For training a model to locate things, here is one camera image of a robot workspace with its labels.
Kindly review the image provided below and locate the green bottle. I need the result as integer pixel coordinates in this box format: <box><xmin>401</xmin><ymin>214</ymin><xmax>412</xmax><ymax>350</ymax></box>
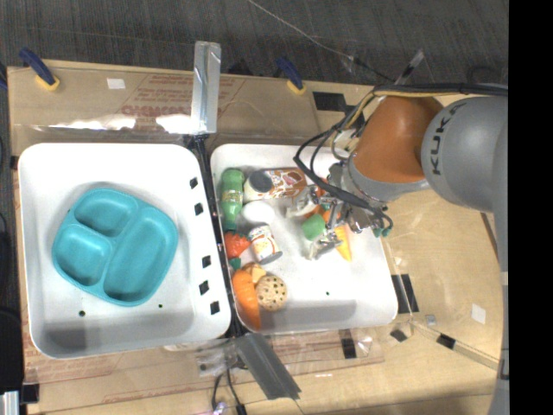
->
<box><xmin>219</xmin><ymin>167</ymin><xmax>246</xmax><ymax>233</ymax></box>

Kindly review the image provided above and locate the brown and white can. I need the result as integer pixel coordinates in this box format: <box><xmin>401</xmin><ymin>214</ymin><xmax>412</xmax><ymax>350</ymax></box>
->
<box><xmin>242</xmin><ymin>167</ymin><xmax>308</xmax><ymax>202</ymax></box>

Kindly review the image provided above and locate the blue divided plate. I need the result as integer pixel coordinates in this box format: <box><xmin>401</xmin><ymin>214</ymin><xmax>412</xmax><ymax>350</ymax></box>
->
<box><xmin>50</xmin><ymin>187</ymin><xmax>180</xmax><ymax>308</ymax></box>

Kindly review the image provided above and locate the yellow cheese wedge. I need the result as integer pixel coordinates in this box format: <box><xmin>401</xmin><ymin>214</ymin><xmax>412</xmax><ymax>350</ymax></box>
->
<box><xmin>241</xmin><ymin>262</ymin><xmax>267</xmax><ymax>284</ymax></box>

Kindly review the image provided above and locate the orange toy food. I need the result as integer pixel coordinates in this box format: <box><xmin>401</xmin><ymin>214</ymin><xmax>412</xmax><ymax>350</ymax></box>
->
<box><xmin>308</xmin><ymin>186</ymin><xmax>342</xmax><ymax>224</ymax></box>

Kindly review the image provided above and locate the small orange label can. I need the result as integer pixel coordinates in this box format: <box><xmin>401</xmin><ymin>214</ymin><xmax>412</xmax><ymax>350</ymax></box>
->
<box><xmin>246</xmin><ymin>224</ymin><xmax>284</xmax><ymax>265</ymax></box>

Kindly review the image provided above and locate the red toy fruit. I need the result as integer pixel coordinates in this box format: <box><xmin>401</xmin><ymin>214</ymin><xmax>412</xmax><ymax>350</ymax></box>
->
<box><xmin>223</xmin><ymin>230</ymin><xmax>251</xmax><ymax>271</ymax></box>

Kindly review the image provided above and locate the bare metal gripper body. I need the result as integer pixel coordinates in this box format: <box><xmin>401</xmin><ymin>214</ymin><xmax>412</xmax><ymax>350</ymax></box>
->
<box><xmin>321</xmin><ymin>164</ymin><xmax>393</xmax><ymax>235</ymax></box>

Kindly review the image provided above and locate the tan round biscuit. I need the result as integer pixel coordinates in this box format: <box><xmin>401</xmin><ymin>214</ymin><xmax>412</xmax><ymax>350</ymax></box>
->
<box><xmin>255</xmin><ymin>274</ymin><xmax>289</xmax><ymax>312</ymax></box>

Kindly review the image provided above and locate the brown cardboard board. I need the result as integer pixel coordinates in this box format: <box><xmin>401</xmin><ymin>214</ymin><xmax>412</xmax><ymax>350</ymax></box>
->
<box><xmin>6</xmin><ymin>60</ymin><xmax>385</xmax><ymax>405</ymax></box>

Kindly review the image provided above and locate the white egg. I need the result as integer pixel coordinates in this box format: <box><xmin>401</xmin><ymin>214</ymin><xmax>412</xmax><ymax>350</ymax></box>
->
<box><xmin>240</xmin><ymin>200</ymin><xmax>277</xmax><ymax>227</ymax></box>

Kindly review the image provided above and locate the white plastic tray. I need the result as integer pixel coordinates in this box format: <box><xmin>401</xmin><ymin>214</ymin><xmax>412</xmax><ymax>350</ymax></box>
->
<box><xmin>209</xmin><ymin>143</ymin><xmax>399</xmax><ymax>335</ymax></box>
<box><xmin>16</xmin><ymin>142</ymin><xmax>232</xmax><ymax>360</ymax></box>

